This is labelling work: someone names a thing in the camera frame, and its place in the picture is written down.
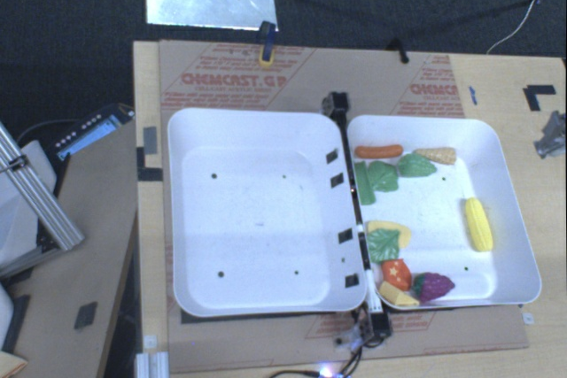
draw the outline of plastic food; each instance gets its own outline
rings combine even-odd
[[[493,232],[480,201],[475,197],[468,198],[464,211],[474,248],[479,252],[491,251],[494,247]]]
[[[443,297],[454,289],[454,283],[442,274],[423,273],[414,279],[412,291],[422,303]]]
[[[411,288],[411,273],[403,258],[383,261],[381,267],[386,282],[402,291]]]
[[[398,188],[398,171],[391,164],[372,161],[369,164],[368,177],[373,190],[391,192]]]
[[[385,230],[398,230],[400,236],[398,238],[398,244],[401,249],[408,247],[409,240],[411,240],[411,230],[406,226],[398,224],[398,222],[390,222],[389,220],[370,220],[366,225],[368,233],[378,230],[379,228],[384,228]]]
[[[380,284],[378,293],[380,293],[386,301],[393,305],[419,305],[419,301],[417,299],[404,293],[400,289],[397,289],[391,285],[391,283],[386,281],[383,281],[382,284]]]
[[[401,145],[386,145],[385,147],[365,147],[358,146],[354,149],[354,154],[363,159],[385,159],[401,156],[404,149]]]
[[[400,176],[417,177],[434,174],[437,172],[437,167],[428,158],[415,153],[409,153],[404,155],[398,162],[398,170],[400,171]]]
[[[358,200],[361,204],[374,204],[376,196],[370,187],[369,176],[364,161],[354,163],[354,174],[356,175],[356,188],[358,189]]]
[[[400,254],[398,230],[385,230],[379,228],[366,235],[369,247],[370,261],[379,265],[385,260],[393,260]]]
[[[454,164],[457,160],[457,153],[451,147],[418,148],[414,153],[440,164]]]

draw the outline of white cable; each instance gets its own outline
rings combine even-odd
[[[537,2],[537,0],[531,0],[530,6],[528,6],[528,11],[525,12],[525,16],[522,19],[522,22],[520,22],[520,25],[518,27],[516,27],[516,30],[514,30],[514,32],[512,32],[510,35],[505,36],[504,38],[502,38],[501,40],[499,40],[498,42],[493,44],[486,51],[486,55],[490,54],[496,46],[500,46],[503,42],[509,40],[512,36],[514,36],[515,34],[517,34],[520,31],[520,29],[524,26],[525,22],[528,20],[528,16],[530,16],[530,13],[532,12],[532,8],[533,8],[533,6],[535,5],[536,2]]]
[[[496,42],[495,44],[493,44],[489,50],[486,51],[486,55],[490,54],[492,52],[492,50],[496,47],[496,46],[500,46],[503,42],[506,42],[507,40],[509,40],[512,36],[514,36],[515,34],[517,34],[520,31],[520,28],[522,28],[525,24],[525,22],[528,20],[528,16],[530,16],[530,12],[532,11],[533,6],[535,5],[536,0],[532,0],[530,2],[530,6],[528,6],[528,11],[525,13],[524,18],[522,19],[522,22],[520,22],[520,25],[518,27],[516,27],[516,30],[514,30],[514,32],[512,32],[510,35],[505,36],[504,38],[502,38],[501,40],[499,40],[498,42]]]

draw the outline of toy corn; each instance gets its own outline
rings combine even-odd
[[[454,164],[457,160],[457,153],[451,147],[418,148],[414,153],[440,164]]]
[[[480,252],[491,251],[493,249],[493,233],[480,201],[475,197],[468,198],[464,205],[464,211],[475,249]]]

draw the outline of toy sausage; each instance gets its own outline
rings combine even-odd
[[[385,147],[366,147],[358,146],[354,149],[354,154],[363,159],[383,159],[396,158],[404,152],[401,145],[386,145]]]

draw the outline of hinged tray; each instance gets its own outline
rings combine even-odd
[[[174,290],[183,310],[207,317],[348,311],[361,304],[367,284],[346,157],[329,118],[191,108],[169,121],[168,141]],[[348,142],[351,150],[399,143],[407,152],[457,151],[453,166],[400,178],[397,191],[377,193],[375,204],[361,207],[365,223],[391,220],[412,230],[400,257],[413,274],[440,273],[455,283],[445,297],[417,308],[522,304],[539,295],[532,248],[488,125],[360,116],[348,126]],[[471,247],[463,214],[468,197],[485,206],[491,252]]]
[[[186,109],[168,124],[174,290],[197,316],[348,311],[367,292],[337,126]]]

